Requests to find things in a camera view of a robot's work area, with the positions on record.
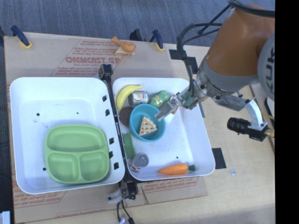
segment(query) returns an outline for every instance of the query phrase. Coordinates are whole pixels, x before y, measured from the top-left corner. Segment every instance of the toy banana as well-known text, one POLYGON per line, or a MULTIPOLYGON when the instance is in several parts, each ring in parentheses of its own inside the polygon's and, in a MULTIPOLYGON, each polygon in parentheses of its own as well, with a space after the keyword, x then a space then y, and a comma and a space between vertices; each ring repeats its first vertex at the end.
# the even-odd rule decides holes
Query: toy banana
POLYGON ((132 94, 134 91, 141 89, 142 85, 133 85, 129 84, 126 87, 124 87, 116 97, 116 106, 119 110, 121 110, 125 104, 126 99, 130 94, 132 94))

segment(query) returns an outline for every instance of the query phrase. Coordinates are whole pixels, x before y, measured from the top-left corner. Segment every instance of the silver can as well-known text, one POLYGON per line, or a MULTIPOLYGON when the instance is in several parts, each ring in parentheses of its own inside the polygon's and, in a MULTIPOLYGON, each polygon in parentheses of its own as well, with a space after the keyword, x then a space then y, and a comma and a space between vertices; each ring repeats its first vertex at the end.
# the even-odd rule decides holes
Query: silver can
POLYGON ((142 168, 147 166, 149 158, 144 153, 137 153, 134 158, 129 161, 129 169, 133 172, 139 172, 142 168))
POLYGON ((135 91, 129 95, 128 102, 131 106, 147 104, 149 102, 149 94, 146 91, 135 91))

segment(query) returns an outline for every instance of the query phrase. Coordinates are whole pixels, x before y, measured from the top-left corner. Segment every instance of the carrot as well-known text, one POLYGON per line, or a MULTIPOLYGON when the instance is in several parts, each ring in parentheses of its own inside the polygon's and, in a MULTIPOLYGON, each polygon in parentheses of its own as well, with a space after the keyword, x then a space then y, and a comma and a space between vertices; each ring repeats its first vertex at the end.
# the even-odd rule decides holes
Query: carrot
POLYGON ((166 168, 163 168, 158 171, 160 174, 168 174, 168 175, 175 175, 175 174, 185 174, 188 170, 194 171, 195 166, 190 165, 188 166, 185 163, 175 164, 166 168))

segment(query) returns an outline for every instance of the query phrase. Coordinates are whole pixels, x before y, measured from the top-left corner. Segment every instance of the white tray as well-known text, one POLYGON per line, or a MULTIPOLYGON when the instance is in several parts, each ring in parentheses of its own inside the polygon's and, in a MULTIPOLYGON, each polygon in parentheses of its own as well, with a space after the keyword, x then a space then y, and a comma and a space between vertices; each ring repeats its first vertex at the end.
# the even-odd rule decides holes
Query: white tray
MULTIPOLYGON (((179 78, 119 78, 113 83, 115 101, 118 92, 128 84, 142 85, 140 90, 147 91, 151 98, 161 90, 172 94, 181 92, 189 82, 179 78)), ((122 123, 121 132, 129 133, 129 128, 122 123)), ((171 122, 166 123, 165 134, 160 140, 145 142, 132 136, 132 142, 136 153, 142 152, 149 157, 149 164, 145 168, 138 173, 130 172, 140 181, 209 175, 215 169, 213 152, 198 105, 192 110, 179 107, 171 122), (195 171, 174 176, 158 174, 159 169, 181 162, 194 164, 195 171)))
POLYGON ((104 82, 96 78, 23 77, 12 82, 10 99, 16 180, 24 192, 40 194, 107 185, 124 177, 123 157, 104 82), (62 124, 87 124, 103 130, 113 154, 103 180, 63 184, 44 171, 46 133, 62 124))

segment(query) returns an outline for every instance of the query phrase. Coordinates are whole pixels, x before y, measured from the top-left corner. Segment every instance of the blue bowl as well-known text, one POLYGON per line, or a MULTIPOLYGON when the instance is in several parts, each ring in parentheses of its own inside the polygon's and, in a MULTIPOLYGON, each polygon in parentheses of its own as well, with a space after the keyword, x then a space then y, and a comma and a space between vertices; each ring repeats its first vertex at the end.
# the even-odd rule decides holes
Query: blue bowl
POLYGON ((130 120, 129 120, 129 128, 132 135, 140 140, 146 141, 146 142, 155 142, 159 140, 163 134, 165 133, 165 120, 161 120, 158 122, 158 120, 155 117, 155 114, 159 112, 158 108, 156 108, 153 105, 149 104, 140 104, 137 105, 131 112, 130 120), (143 136, 140 136, 139 128, 142 121, 142 118, 146 116, 149 117, 157 126, 157 131, 154 131, 149 134, 145 134, 143 136))

